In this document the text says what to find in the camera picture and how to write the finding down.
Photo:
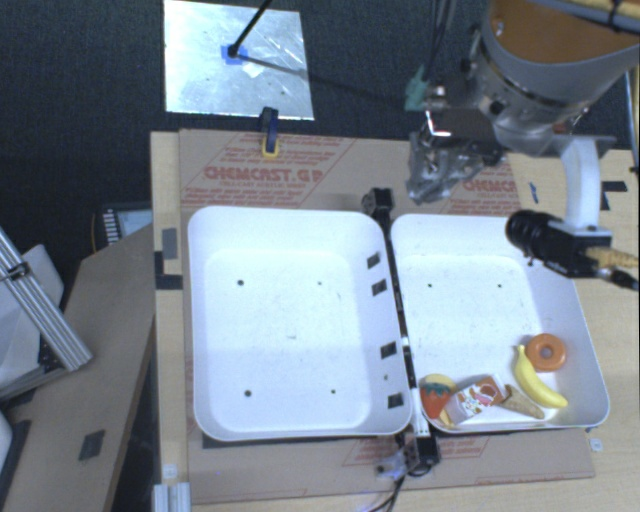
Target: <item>toy donut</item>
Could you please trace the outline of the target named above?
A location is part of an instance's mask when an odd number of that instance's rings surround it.
[[[560,338],[553,334],[538,334],[531,338],[525,354],[539,372],[553,372],[562,367],[567,359],[567,349]]]

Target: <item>binder clip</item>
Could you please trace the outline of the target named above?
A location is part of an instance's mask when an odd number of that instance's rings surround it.
[[[259,129],[263,133],[262,156],[265,158],[277,158],[280,151],[278,143],[278,110],[264,107],[260,114]]]

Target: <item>table surface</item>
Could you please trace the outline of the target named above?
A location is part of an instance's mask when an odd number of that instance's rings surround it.
[[[161,247],[164,226],[180,225],[178,135],[156,133],[152,136],[153,207],[155,247]],[[534,160],[510,155],[509,160],[523,208],[534,208],[563,216],[565,184],[562,167],[555,160]],[[638,181],[629,173],[631,155],[611,151],[601,162],[603,181],[624,181],[628,191],[609,193],[609,211],[601,212],[600,224],[613,231],[615,248],[638,253]],[[535,183],[538,204],[534,204],[530,184]],[[181,273],[180,261],[165,262],[166,273]],[[497,511],[602,511],[637,510],[640,503],[640,388],[638,294],[597,280],[577,282],[596,354],[610,395],[611,411],[603,425],[589,437],[600,441],[594,451],[593,479],[540,483],[489,485],[466,488],[431,489],[401,492],[394,508],[397,512],[429,509],[458,512]],[[159,292],[158,308],[179,311],[180,300]],[[165,340],[181,337],[175,325],[158,318],[158,331],[168,330]],[[161,424],[161,461],[174,461],[178,474],[166,483],[187,481],[181,468],[187,467],[184,429],[184,364],[179,344],[165,343],[158,350]],[[194,512],[325,512],[366,511],[386,496],[359,494],[261,502],[193,506]]]

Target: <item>empty white tray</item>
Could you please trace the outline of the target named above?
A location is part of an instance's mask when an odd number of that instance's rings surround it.
[[[350,212],[213,206],[188,226],[194,410],[226,441],[385,435],[411,414],[384,237]]]
[[[491,407],[447,428],[452,433],[595,426],[609,397],[573,281],[532,266],[504,234],[506,219],[405,215],[393,224],[407,329],[416,377],[448,375],[461,387],[498,374],[516,385],[515,347],[548,332],[562,339],[567,361],[540,373],[569,405],[544,420]]]

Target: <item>yellow clip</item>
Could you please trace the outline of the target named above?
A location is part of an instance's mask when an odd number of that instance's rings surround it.
[[[278,153],[280,153],[280,141],[276,140],[276,145],[273,148],[273,153],[269,153],[267,151],[267,137],[262,138],[262,156],[265,158],[278,158]]]

